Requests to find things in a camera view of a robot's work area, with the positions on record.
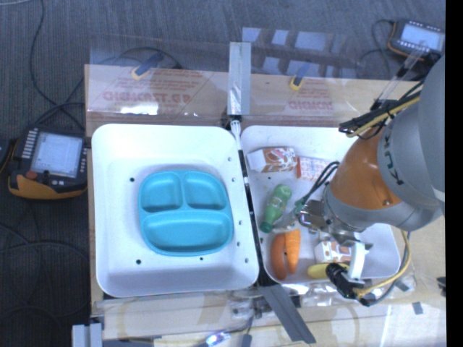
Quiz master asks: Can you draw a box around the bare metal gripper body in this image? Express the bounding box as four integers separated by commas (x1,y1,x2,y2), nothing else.
298,199,374,251

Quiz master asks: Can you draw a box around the white plastic tray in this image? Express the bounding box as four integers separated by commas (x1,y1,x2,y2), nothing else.
239,124,402,286
90,123,260,299

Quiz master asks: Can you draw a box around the small white and brown carton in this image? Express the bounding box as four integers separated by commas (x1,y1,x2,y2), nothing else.
313,240,354,265

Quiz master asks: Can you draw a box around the orange carrot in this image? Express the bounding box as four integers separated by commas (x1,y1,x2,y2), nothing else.
284,228,302,275

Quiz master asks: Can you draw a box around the green plastic bottle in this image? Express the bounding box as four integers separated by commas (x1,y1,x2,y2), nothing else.
259,184,293,234

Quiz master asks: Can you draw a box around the red and white packet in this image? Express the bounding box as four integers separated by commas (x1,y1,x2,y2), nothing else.
296,155,336,182

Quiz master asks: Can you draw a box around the yellow banana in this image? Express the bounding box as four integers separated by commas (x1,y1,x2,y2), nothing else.
307,262,350,280

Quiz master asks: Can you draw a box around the orange sausage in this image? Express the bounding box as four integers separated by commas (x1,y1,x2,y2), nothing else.
271,234,289,281

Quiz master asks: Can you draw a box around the orange and white carton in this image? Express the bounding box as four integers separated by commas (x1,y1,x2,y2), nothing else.
246,146,299,174

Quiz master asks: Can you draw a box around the blue divided plate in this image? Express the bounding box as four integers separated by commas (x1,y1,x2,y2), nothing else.
137,170,234,257

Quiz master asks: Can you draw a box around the brown cardboard board red print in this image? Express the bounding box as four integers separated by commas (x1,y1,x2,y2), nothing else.
83,63,446,340

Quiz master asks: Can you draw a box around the black cylinder on white bracket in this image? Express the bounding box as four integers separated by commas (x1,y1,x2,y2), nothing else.
325,242,370,299

